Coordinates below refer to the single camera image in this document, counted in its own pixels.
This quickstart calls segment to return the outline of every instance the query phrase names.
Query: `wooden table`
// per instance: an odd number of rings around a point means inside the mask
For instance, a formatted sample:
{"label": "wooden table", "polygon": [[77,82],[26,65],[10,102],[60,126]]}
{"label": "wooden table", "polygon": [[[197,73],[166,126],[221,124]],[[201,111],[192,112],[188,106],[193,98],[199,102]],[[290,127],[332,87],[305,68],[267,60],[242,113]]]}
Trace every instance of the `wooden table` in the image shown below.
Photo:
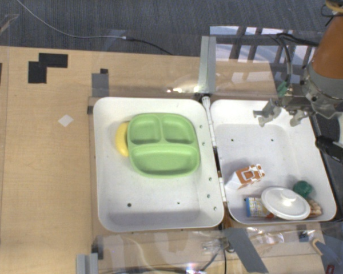
{"label": "wooden table", "polygon": [[[5,61],[6,52],[0,47],[0,62]],[[28,62],[38,61],[39,53],[68,54],[68,67],[48,68],[47,84],[28,84]],[[231,62],[219,62],[217,86],[237,97],[273,96],[269,66],[260,66],[266,79],[259,82],[231,80],[236,70],[249,72],[255,67],[234,68]],[[9,71],[9,86],[3,81],[0,87],[8,92],[0,274],[75,273],[76,255],[90,252],[94,232],[87,105],[91,74],[100,69],[108,69],[111,95],[191,97],[179,94],[178,88],[193,89],[199,59],[10,48],[9,66],[3,65],[3,76]],[[65,115],[73,119],[67,127],[58,122]],[[228,256],[228,269],[245,273],[234,255]],[[223,273],[218,260],[208,273]],[[271,273],[322,273],[320,257],[312,249],[302,255],[267,257],[264,262]]]}

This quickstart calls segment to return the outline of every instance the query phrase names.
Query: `gray carpet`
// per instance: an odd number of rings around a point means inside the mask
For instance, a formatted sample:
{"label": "gray carpet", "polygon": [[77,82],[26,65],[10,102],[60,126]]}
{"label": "gray carpet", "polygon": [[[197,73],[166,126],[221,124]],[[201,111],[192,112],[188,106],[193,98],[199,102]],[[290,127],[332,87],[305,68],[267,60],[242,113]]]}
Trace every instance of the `gray carpet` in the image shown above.
{"label": "gray carpet", "polygon": [[[21,0],[54,27],[76,35],[127,34],[173,54],[198,55],[200,35],[214,25],[322,31],[324,0]],[[43,25],[15,0],[0,0],[0,20],[19,14],[11,45],[162,54],[137,42],[74,39]]]}

